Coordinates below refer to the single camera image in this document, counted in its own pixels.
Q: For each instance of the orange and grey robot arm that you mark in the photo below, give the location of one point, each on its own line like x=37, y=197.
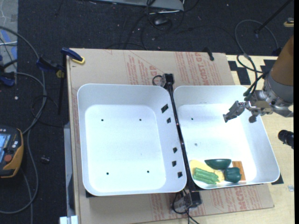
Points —
x=281, y=66

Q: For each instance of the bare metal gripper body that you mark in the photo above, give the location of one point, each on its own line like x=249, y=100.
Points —
x=278, y=106

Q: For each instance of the black computer mouse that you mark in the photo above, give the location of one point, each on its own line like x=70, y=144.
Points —
x=160, y=20

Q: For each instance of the dark green bowl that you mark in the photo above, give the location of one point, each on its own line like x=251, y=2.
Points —
x=218, y=163

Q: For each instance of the yellow flat toy food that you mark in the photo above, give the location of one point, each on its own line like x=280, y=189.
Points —
x=198, y=164

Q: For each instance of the orange toy biscuit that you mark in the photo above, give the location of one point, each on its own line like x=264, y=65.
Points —
x=239, y=165

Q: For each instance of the green toy bell pepper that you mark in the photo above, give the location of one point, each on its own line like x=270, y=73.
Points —
x=232, y=175

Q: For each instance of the green toy beans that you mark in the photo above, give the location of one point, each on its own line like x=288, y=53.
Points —
x=205, y=175

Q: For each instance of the white plastic tray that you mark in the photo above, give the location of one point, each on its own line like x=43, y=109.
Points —
x=123, y=143
x=217, y=139

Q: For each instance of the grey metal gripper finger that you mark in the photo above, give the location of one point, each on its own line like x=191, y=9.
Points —
x=233, y=112
x=253, y=118

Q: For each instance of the brown cardboard board red print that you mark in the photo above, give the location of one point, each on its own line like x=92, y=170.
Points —
x=112, y=64

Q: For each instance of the thin black rod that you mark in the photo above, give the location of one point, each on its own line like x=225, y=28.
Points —
x=180, y=129

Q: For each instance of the black cylinder on white bracket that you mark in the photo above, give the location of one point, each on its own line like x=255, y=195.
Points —
x=286, y=137

